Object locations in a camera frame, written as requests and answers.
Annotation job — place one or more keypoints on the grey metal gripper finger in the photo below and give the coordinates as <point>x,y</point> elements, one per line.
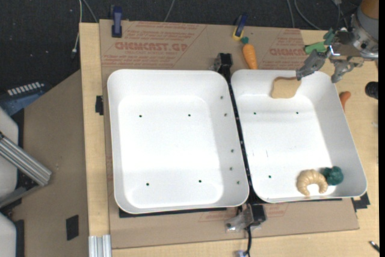
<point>342,67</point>
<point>312,63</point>

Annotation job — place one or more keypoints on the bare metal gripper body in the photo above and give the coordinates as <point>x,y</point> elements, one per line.
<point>346,45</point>

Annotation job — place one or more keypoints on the orange sausage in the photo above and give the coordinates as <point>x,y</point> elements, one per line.
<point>344,98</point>

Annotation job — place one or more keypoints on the tan bread slice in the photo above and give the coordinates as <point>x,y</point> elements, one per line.
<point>284,88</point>

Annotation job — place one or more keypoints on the orange carrot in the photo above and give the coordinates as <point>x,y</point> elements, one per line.
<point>249,54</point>

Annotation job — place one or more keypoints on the white plastic tray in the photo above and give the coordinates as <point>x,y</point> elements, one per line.
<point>288,141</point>
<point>168,144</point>

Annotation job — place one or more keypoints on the thin black rod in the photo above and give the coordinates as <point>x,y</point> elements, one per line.
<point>240,132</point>

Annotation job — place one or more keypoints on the green broccoli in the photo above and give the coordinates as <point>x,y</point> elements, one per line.
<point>334,176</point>

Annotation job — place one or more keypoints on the beige croissant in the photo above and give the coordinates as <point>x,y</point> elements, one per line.
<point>309,180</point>

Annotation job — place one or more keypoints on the brown cardboard board, red print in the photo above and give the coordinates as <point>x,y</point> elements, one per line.
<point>168,48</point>

